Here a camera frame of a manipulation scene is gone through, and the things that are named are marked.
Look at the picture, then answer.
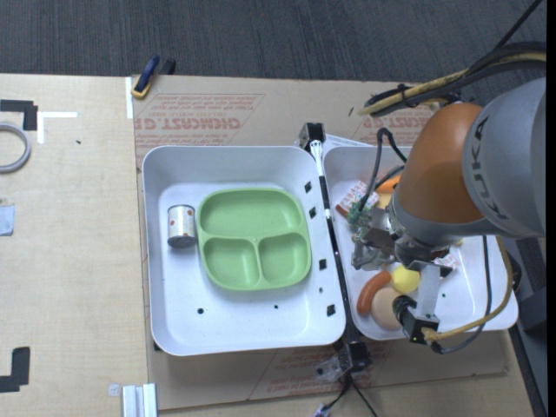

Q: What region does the white can with orange dots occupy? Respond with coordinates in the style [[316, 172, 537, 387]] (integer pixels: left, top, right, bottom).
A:
[[167, 204, 198, 249]]

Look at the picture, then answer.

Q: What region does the thin black and white rod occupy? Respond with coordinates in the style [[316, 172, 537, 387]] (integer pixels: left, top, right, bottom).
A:
[[310, 140, 359, 348]]

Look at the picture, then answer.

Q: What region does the black cylinder on white bracket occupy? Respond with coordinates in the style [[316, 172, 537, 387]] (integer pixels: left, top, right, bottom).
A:
[[392, 260, 453, 345]]

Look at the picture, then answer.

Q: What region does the grey tape roll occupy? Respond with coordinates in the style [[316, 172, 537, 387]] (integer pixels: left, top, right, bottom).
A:
[[0, 122, 32, 175]]

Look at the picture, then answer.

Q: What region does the white plastic tray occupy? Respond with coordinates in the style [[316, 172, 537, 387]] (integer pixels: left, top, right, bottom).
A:
[[322, 145, 520, 342], [142, 145, 348, 357]]

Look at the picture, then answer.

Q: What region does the brown cardboard board red print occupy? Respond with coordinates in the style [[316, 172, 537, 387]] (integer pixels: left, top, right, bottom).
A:
[[131, 74, 522, 411]]

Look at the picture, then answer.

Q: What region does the white packet with red print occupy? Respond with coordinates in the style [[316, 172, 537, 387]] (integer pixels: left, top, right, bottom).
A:
[[334, 179, 371, 217], [432, 249, 462, 272]]

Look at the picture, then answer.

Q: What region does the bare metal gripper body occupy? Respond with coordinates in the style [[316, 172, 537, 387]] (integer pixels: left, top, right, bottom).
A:
[[357, 209, 436, 272]]

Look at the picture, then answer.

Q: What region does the orange carrot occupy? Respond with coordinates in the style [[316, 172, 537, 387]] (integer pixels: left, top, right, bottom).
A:
[[374, 175, 403, 193]]

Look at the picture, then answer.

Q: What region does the orange sausage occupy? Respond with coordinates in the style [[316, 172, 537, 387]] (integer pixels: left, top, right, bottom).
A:
[[356, 270, 393, 317]]

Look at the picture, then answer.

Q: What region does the green divided plate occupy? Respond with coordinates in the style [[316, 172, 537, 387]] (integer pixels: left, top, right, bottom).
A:
[[195, 188, 314, 292]]

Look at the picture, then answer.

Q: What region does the yellow ball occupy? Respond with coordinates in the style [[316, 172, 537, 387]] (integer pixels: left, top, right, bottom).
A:
[[390, 265, 422, 295]]

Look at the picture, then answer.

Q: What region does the beige round bread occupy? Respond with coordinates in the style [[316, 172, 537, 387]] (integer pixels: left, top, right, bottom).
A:
[[370, 287, 406, 332]]

